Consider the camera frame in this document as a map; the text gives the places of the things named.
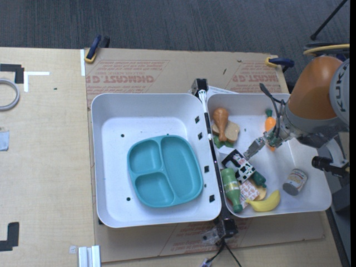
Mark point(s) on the black cylinder on white bracket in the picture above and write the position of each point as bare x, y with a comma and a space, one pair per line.
321, 163

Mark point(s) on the orange round biscuit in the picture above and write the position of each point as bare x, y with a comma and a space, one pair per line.
262, 194

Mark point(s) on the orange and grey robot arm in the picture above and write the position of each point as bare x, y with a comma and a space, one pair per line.
311, 93

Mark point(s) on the small can, yellow label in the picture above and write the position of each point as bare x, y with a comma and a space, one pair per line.
296, 181

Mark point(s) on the teal divided plate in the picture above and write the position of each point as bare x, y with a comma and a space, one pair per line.
178, 165

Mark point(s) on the brown cardboard board, red print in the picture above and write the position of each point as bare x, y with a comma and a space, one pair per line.
133, 74

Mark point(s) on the yellow banana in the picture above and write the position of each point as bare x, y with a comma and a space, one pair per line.
267, 204

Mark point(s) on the toy bread slice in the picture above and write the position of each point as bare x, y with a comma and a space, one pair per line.
233, 131

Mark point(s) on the orange toy carrot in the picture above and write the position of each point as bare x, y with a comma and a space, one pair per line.
270, 124

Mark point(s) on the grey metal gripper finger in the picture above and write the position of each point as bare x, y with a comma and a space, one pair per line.
257, 149
255, 145

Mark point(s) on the white plastic tray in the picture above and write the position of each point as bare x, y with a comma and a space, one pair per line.
114, 149
281, 160

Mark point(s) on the dark green small bottle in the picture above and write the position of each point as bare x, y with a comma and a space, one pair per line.
259, 179

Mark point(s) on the brown toy chicken drumstick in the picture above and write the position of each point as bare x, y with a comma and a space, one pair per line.
221, 121

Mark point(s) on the orange and white packet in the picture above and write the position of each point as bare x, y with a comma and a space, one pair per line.
247, 192

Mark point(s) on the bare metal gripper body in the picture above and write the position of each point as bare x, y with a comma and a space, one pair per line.
279, 138

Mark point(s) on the cow print milk carton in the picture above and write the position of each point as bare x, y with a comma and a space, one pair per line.
239, 165

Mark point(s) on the green toy lettuce leaf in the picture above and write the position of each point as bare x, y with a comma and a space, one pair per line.
218, 143

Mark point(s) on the white paper sheet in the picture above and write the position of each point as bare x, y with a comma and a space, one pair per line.
219, 90

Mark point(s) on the light green bottle, yellow label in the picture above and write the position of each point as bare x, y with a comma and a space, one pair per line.
231, 188

